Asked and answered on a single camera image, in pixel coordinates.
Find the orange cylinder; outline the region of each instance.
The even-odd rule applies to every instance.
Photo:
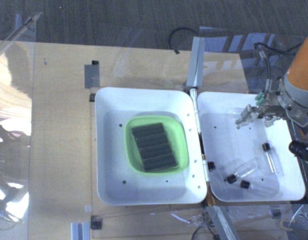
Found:
[[[287,79],[296,88],[308,91],[308,37],[292,61]]]

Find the transparent plastic wrap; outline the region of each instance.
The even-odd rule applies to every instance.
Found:
[[[7,16],[0,41],[0,239],[28,239],[30,137],[36,21]]]

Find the wooden surface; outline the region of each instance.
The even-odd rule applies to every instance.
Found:
[[[247,91],[239,58],[235,54],[230,56],[205,54],[205,58],[211,59],[204,64],[204,83],[208,84],[205,89]],[[135,216],[128,220],[113,216],[134,210],[105,205],[93,192],[96,173],[95,163],[92,162],[95,151],[93,145],[91,147],[93,110],[89,102],[90,90],[84,88],[84,65],[91,64],[92,60],[99,61],[102,86],[178,89],[186,81],[190,53],[181,51],[176,55],[169,50],[36,44],[29,239],[70,239],[71,223],[89,221],[92,214],[105,217],[104,231],[93,232],[95,237],[190,239],[195,227],[188,227],[172,217],[170,211],[157,215],[160,224],[155,224],[155,227],[151,227],[153,218],[147,220],[149,215],[146,213],[142,217],[140,235],[143,236],[136,238],[133,229],[137,227],[138,220]],[[219,60],[225,63],[216,65],[215,61]],[[171,225],[178,228],[166,228]],[[146,236],[153,235],[153,229],[156,230],[155,236]]]

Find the green bowl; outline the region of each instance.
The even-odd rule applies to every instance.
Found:
[[[164,169],[145,171],[136,141],[132,134],[132,128],[162,123],[174,158],[176,166]],[[144,175],[167,175],[183,171],[189,164],[188,145],[184,129],[181,123],[170,116],[164,115],[140,115],[127,121],[124,128],[125,149],[127,160],[134,171]]]

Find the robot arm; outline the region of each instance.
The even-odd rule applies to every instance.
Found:
[[[260,56],[269,67],[264,53]],[[265,92],[258,95],[257,106],[247,105],[236,120],[236,127],[248,125],[256,119],[265,118],[269,127],[278,119],[291,119],[301,127],[308,126],[308,37],[300,47],[286,74],[281,78],[279,88],[271,89],[271,80],[266,81]],[[308,161],[308,148],[293,142],[290,151]]]

